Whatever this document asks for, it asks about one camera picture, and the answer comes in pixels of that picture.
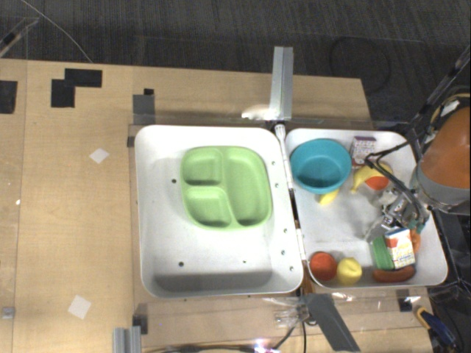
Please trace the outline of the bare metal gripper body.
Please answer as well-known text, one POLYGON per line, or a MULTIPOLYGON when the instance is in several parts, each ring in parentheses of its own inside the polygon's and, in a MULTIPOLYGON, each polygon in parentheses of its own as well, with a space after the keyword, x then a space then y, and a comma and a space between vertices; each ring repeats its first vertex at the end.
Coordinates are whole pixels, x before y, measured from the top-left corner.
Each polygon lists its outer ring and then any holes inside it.
POLYGON ((414 192, 411 195, 412 198, 396 188, 387 188, 381 194, 383 217, 394 218, 400 225, 399 228, 423 231, 429 219, 429 211, 414 192))

